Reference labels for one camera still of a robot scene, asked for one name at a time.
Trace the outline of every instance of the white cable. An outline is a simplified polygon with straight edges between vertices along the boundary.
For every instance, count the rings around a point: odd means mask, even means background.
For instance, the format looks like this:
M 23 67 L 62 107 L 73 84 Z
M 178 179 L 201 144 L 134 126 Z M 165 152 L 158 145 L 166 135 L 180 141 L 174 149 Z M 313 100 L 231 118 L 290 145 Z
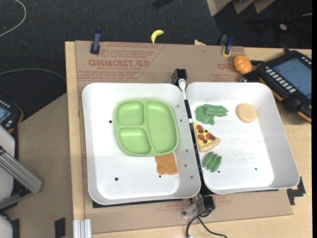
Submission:
M 23 4 L 21 1 L 19 1 L 19 0 L 12 0 L 12 1 L 16 1 L 16 2 L 18 2 L 20 5 L 22 5 L 22 7 L 23 7 L 23 9 L 24 9 L 24 17 L 23 17 L 23 19 L 21 20 L 21 22 L 20 22 L 19 24 L 17 24 L 15 27 L 9 29 L 8 31 L 6 31 L 6 32 L 4 32 L 4 33 L 2 33 L 2 34 L 0 34 L 0 37 L 2 37 L 3 35 L 5 35 L 5 34 L 11 32 L 11 31 L 13 31 L 14 29 L 18 28 L 18 27 L 24 22 L 24 20 L 25 20 L 25 18 L 26 18 L 26 7 L 24 6 L 24 4 Z
M 52 73 L 58 77 L 60 77 L 61 79 L 63 79 L 64 81 L 66 81 L 66 78 L 64 78 L 63 76 L 53 72 L 53 71 L 50 71 L 48 69 L 37 69 L 37 68 L 27 68 L 27 69 L 15 69 L 15 70 L 9 70 L 9 71 L 5 71 L 5 72 L 0 72 L 0 76 L 3 76 L 5 74 L 9 74 L 9 73 L 14 73 L 14 72 L 20 72 L 20 71 L 28 71 L 28 70 L 37 70 L 37 71 L 43 71 L 43 72 L 48 72 L 48 73 Z

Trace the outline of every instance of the wooden table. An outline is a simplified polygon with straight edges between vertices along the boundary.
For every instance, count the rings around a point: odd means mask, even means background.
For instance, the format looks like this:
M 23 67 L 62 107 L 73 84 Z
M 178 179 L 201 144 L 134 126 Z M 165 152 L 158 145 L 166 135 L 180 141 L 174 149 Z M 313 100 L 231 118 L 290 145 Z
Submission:
M 311 50 L 299 50 L 311 55 Z M 251 60 L 270 60 L 283 54 L 283 49 L 245 48 L 246 56 Z M 84 220 L 84 197 L 82 184 L 79 103 L 77 91 L 76 48 L 75 42 L 65 43 L 67 97 L 69 115 L 70 158 L 72 178 L 72 198 L 74 220 Z M 300 176 L 306 189 L 303 197 L 295 199 L 293 215 L 248 219 L 206 224 L 213 232 L 228 237 L 312 237 L 312 126 L 294 114 L 288 114 L 278 104 L 283 125 L 289 139 Z M 95 238 L 152 237 L 184 238 L 186 226 L 144 229 L 115 233 L 96 234 Z M 202 225 L 192 225 L 190 234 L 197 238 L 212 237 Z

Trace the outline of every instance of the cardboard sheet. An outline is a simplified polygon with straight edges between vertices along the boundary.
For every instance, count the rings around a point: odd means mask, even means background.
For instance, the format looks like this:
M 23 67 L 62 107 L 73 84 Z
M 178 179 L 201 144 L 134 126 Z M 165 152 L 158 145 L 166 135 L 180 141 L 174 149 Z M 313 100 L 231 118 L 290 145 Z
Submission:
M 176 68 L 185 68 L 191 82 L 237 82 L 233 58 L 244 55 L 233 47 L 226 59 L 221 46 L 101 42 L 100 54 L 90 54 L 90 41 L 76 41 L 78 98 L 82 149 L 85 217 L 94 233 L 186 225 L 181 210 L 188 199 L 124 206 L 93 207 L 87 184 L 87 162 L 81 94 L 93 82 L 165 83 Z M 216 210 L 206 222 L 292 214 L 286 190 L 214 195 Z

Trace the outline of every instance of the green vegetable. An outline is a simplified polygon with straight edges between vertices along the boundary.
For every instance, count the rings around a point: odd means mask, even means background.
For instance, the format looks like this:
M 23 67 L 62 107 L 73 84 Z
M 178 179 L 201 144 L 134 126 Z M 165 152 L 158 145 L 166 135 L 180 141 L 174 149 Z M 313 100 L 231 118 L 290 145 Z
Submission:
M 214 117 L 224 117 L 227 115 L 228 110 L 223 106 L 214 106 L 204 104 L 198 106 L 195 110 L 196 119 L 204 124 L 214 125 Z
M 217 158 L 217 154 L 213 154 L 212 157 L 208 160 L 208 162 L 206 163 L 206 168 L 209 169 L 209 167 L 214 163 L 214 161 Z
M 212 173 L 215 172 L 219 168 L 220 163 L 221 163 L 221 156 L 218 156 L 217 159 L 213 162 L 213 164 L 209 168 Z
M 203 168 L 207 166 L 208 161 L 212 158 L 213 152 L 208 153 L 203 162 Z

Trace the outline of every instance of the green plate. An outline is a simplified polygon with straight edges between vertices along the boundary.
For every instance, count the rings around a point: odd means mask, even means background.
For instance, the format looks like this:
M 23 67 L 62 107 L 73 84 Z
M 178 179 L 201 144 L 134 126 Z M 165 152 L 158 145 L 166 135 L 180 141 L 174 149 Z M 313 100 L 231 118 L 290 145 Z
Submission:
M 122 150 L 134 156 L 173 152 L 179 143 L 170 105 L 157 99 L 133 99 L 115 108 L 115 132 Z

